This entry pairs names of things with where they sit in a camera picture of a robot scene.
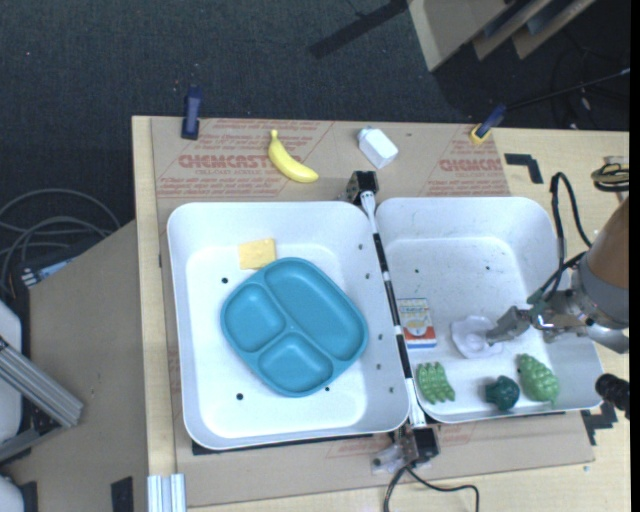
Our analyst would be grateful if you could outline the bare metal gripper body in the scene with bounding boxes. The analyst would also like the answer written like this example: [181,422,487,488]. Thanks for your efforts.
[526,288,592,345]

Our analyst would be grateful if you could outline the light green grapes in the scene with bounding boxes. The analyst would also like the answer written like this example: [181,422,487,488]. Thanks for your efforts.
[515,352,561,408]

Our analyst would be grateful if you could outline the dark green broccoli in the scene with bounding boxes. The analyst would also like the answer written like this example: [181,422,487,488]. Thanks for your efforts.
[484,375,522,413]

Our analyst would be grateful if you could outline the green pea pods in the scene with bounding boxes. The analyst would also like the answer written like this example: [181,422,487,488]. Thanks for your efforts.
[415,361,457,406]

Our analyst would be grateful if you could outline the small white and orange carton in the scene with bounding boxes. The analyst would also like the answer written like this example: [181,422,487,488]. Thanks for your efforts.
[396,297,439,350]

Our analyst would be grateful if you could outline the white plastic tray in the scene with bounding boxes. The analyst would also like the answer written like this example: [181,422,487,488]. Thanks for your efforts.
[166,200,412,451]
[373,195,606,425]

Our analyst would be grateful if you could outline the thin black and white rod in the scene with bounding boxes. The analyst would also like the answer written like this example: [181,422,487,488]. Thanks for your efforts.
[359,191,428,428]

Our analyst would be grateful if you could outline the blue divided plate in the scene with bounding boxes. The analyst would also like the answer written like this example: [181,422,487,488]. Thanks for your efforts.
[219,256,370,399]

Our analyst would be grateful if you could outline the white bottle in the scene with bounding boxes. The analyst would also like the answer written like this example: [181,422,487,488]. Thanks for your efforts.
[356,126,400,170]

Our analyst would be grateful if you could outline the brown cardboard board red print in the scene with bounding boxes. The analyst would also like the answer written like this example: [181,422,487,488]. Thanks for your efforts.
[149,117,597,509]

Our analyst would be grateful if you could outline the yellow cheese slice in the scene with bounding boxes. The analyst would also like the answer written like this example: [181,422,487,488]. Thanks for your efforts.
[237,237,278,272]

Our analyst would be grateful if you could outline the yellow banana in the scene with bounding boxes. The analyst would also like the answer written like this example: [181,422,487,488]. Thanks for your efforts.
[267,129,320,184]

